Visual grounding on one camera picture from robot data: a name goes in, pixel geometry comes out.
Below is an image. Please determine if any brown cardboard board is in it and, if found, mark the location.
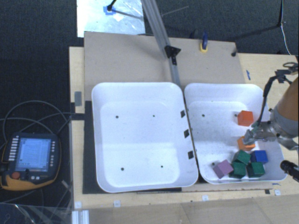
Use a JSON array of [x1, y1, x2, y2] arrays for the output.
[[83, 31, 274, 193]]

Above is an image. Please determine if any green cube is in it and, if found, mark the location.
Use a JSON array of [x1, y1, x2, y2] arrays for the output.
[[246, 161, 266, 179], [232, 149, 252, 166], [229, 161, 248, 179]]

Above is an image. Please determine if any black cylinder on white bracket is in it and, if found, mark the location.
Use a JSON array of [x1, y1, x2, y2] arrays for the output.
[[278, 136, 299, 183]]

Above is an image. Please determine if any white plastic tray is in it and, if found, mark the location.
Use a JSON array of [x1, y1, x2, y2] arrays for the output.
[[91, 82, 199, 194], [184, 83, 288, 185]]

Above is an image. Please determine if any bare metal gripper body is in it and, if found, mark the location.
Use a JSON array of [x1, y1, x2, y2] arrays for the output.
[[253, 122, 282, 142]]

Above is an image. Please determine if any orange cube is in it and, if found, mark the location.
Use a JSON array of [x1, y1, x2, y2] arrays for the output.
[[237, 110, 255, 127], [236, 136, 256, 152]]

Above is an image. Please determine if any purple cube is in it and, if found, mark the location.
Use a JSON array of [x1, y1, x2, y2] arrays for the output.
[[212, 159, 235, 180]]

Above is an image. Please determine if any blue cube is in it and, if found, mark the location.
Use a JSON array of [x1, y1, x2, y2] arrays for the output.
[[250, 150, 269, 164]]

